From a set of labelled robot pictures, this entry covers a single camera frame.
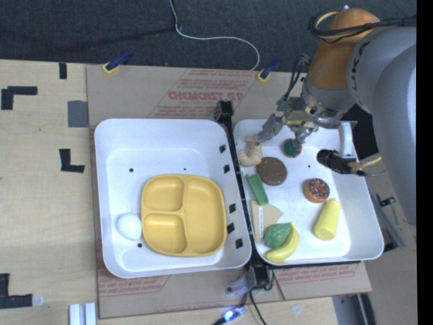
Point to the black cylinder on white bracket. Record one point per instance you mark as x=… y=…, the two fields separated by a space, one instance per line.
x=333 y=161

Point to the beige cheese slice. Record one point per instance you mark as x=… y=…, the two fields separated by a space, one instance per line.
x=270 y=213

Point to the white egg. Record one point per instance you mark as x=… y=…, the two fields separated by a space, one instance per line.
x=129 y=226

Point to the brown cardboard board red print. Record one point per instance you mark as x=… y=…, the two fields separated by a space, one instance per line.
x=142 y=93

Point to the green and red round toy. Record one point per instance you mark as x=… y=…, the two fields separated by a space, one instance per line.
x=291 y=151

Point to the green bumpy vegetable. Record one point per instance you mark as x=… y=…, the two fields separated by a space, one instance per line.
x=276 y=235

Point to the yellow banana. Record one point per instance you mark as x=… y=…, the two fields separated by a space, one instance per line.
x=287 y=247

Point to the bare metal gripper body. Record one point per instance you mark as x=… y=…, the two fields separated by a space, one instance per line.
x=301 y=115

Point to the green celery stick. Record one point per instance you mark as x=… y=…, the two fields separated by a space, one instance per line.
x=257 y=190

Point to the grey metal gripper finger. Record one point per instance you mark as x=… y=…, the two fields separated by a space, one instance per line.
x=270 y=129
x=302 y=136

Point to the yellow divided plate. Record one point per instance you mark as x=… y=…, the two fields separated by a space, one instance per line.
x=203 y=215

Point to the brown chocolate doughnut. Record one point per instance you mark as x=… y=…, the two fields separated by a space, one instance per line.
x=316 y=190

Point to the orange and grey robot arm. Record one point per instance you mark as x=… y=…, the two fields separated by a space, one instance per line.
x=385 y=90

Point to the beige croissant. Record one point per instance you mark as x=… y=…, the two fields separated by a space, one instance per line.
x=251 y=156

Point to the white plastic tray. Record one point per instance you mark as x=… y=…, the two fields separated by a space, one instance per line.
x=352 y=215
x=162 y=141

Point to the brown round biscuit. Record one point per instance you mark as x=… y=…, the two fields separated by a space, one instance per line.
x=271 y=171

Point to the yellow mustard bottle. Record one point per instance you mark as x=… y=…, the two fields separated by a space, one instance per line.
x=327 y=220

